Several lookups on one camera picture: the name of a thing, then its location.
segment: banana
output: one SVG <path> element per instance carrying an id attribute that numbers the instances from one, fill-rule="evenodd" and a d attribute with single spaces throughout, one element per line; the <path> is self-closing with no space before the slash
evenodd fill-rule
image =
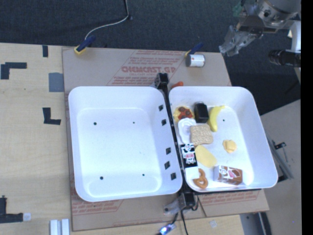
<path id="1" fill-rule="evenodd" d="M 214 106 L 209 112 L 209 120 L 207 121 L 208 125 L 211 127 L 211 131 L 217 132 L 217 116 L 220 113 L 221 109 L 224 109 L 225 105 Z"/>

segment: white cable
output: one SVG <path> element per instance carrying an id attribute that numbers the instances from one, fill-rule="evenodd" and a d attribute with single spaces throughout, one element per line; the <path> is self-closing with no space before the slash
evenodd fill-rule
<path id="1" fill-rule="evenodd" d="M 118 21 L 118 22 L 115 22 L 115 23 L 105 24 L 105 25 L 103 25 L 103 26 L 100 26 L 100 27 L 97 27 L 97 28 L 91 30 L 91 31 L 88 32 L 88 34 L 86 35 L 85 40 L 86 40 L 87 37 L 88 37 L 92 32 L 94 32 L 95 30 L 98 30 L 98 29 L 101 29 L 101 28 L 104 28 L 104 27 L 107 27 L 107 26 L 112 26 L 112 25 L 116 25 L 116 24 L 119 24 L 119 23 L 124 22 L 124 21 L 129 17 L 127 0 L 125 0 L 125 5 L 126 5 L 127 16 L 126 16 L 124 19 L 122 19 L 122 20 L 120 20 L 120 21 Z"/>

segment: white cylinder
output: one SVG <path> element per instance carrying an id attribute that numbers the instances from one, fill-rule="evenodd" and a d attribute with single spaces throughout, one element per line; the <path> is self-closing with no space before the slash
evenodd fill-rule
<path id="1" fill-rule="evenodd" d="M 187 67 L 203 67 L 205 64 L 205 58 L 203 55 L 188 54 L 186 57 Z"/>

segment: brown pretzel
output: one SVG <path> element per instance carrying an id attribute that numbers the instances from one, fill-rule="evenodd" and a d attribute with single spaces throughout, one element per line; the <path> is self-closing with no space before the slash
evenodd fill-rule
<path id="1" fill-rule="evenodd" d="M 199 169 L 200 177 L 193 179 L 193 182 L 196 186 L 200 187 L 201 189 L 205 189 L 208 186 L 208 181 L 205 177 L 205 172 L 202 169 Z"/>

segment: cardboard sheet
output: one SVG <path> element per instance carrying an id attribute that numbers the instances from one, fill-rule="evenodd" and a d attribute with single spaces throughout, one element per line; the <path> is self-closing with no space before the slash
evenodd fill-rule
<path id="1" fill-rule="evenodd" d="M 88 48 L 77 56 L 72 47 L 63 48 L 63 70 L 67 116 L 67 144 L 71 183 L 72 228 L 74 231 L 170 222 L 163 213 L 176 195 L 89 203 L 75 191 L 71 150 L 68 94 L 78 86 L 150 86 L 159 72 L 169 75 L 169 87 L 179 81 L 186 86 L 231 86 L 220 53 L 201 53 L 204 67 L 187 67 L 185 52 Z M 268 210 L 263 190 L 201 195 L 197 211 L 186 219 Z"/>

